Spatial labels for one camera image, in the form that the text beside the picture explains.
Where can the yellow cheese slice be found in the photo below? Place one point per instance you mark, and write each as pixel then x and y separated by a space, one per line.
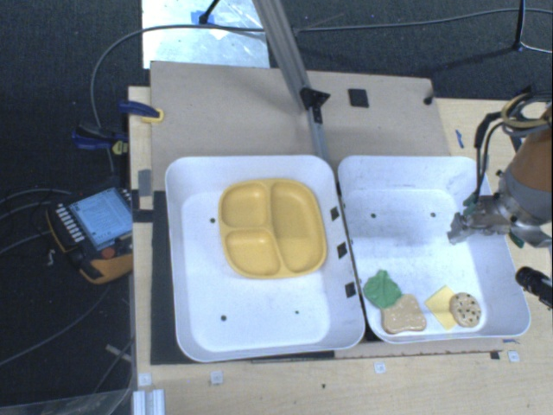
pixel 440 305

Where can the yellow divided plate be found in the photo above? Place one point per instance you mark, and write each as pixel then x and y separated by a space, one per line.
pixel 276 227

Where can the black cylinder on white bracket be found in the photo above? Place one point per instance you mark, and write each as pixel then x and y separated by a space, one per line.
pixel 535 281

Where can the brown cardboard board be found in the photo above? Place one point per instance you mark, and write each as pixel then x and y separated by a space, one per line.
pixel 224 110

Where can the white plastic tray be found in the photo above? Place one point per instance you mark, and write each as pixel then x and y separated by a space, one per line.
pixel 255 318
pixel 406 240

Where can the green lettuce leaf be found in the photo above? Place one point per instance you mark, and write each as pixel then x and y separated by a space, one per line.
pixel 381 289

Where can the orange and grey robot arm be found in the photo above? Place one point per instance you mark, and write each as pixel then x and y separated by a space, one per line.
pixel 533 167

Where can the tan bread slice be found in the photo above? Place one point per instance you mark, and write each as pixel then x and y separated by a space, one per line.
pixel 404 318

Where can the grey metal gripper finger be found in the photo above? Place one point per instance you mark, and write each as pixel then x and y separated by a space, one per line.
pixel 459 219
pixel 454 235

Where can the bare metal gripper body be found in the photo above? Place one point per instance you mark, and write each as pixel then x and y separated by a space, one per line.
pixel 490 221

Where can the tan chocolate chip biscuit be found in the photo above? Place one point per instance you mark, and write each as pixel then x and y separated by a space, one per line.
pixel 465 310

